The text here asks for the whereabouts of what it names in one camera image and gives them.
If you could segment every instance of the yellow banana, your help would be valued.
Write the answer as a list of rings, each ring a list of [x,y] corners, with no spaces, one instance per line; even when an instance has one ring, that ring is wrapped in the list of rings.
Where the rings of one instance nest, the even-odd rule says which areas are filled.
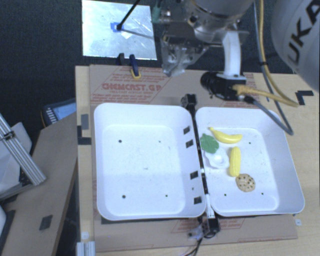
[[[241,165],[241,151],[240,148],[235,146],[230,153],[230,166],[229,172],[232,177],[238,177],[240,174]]]
[[[242,134],[229,135],[222,131],[215,130],[212,127],[210,127],[209,130],[213,133],[216,140],[222,143],[233,144],[241,141],[242,139]]]

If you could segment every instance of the table surface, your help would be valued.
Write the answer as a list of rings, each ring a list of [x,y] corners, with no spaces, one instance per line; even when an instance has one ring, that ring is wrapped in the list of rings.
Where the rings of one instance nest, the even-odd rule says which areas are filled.
[[[89,67],[76,67],[77,125],[81,125],[83,113],[90,113],[89,75]],[[257,88],[267,91],[262,74],[254,73],[253,75]],[[291,99],[296,99],[297,91],[311,90],[295,74],[273,74],[272,76],[281,90]],[[303,99],[305,105],[300,105],[298,108],[281,105],[294,130],[294,136],[287,135],[286,138],[305,199],[304,210],[295,216],[296,220],[301,221],[301,225],[296,227],[298,239],[203,245],[199,248],[198,256],[212,254],[215,256],[318,255],[320,251],[319,93],[314,91],[314,96],[305,96]],[[277,113],[273,102],[267,102],[264,97],[260,97],[260,102]],[[90,129],[83,130],[82,136],[90,137]],[[80,231],[86,231],[88,235],[88,237],[82,237],[81,241],[89,242],[94,240],[92,174],[89,171],[92,170],[90,146],[78,146],[78,161]],[[191,247],[173,247],[100,252],[96,255],[181,256],[191,249]]]

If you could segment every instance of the white tray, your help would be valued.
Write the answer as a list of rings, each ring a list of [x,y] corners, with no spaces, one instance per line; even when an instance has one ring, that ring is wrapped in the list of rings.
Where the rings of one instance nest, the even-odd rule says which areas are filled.
[[[204,212],[198,151],[187,110],[104,103],[94,111],[94,127],[97,207],[104,218],[188,218]]]
[[[304,197],[284,132],[261,110],[203,107],[199,137],[208,127],[243,134],[241,173],[255,179],[238,189],[228,169],[204,158],[210,204],[226,217],[298,213]],[[191,115],[179,106],[104,103],[94,111],[97,207],[112,221],[193,218],[206,198]]]
[[[210,203],[222,216],[272,215],[301,212],[304,196],[285,133],[260,109],[203,107],[196,112],[199,136],[212,135],[208,127],[227,134],[242,134],[236,144],[219,146],[228,156],[241,150],[240,173],[255,180],[255,190],[239,190],[228,169],[214,169],[204,160]]]

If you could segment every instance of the cookie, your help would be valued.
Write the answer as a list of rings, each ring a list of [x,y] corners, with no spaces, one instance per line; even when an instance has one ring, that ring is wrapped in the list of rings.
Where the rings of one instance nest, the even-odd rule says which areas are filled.
[[[239,174],[235,178],[236,185],[243,192],[251,192],[256,188],[256,182],[249,174],[243,173]]]

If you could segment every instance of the black floor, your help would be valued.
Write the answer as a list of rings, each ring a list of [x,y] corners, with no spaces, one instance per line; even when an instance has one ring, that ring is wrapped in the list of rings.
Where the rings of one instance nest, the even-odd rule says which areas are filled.
[[[134,0],[107,1],[132,4]],[[153,0],[141,5],[153,6]],[[265,1],[265,52],[272,73],[292,73],[272,45],[270,20],[275,0]],[[250,32],[242,47],[242,71],[259,72],[254,16],[251,7],[239,28]],[[161,28],[155,27],[155,38]],[[158,61],[138,61],[140,66],[160,67]],[[0,1],[0,113],[13,126],[22,122],[35,142],[43,128],[40,111],[44,105],[75,97],[75,66],[114,65],[112,58],[82,55],[81,0],[1,0]],[[211,50],[190,69],[223,70],[222,49]],[[73,255],[76,237],[75,197],[71,198],[58,255]]]

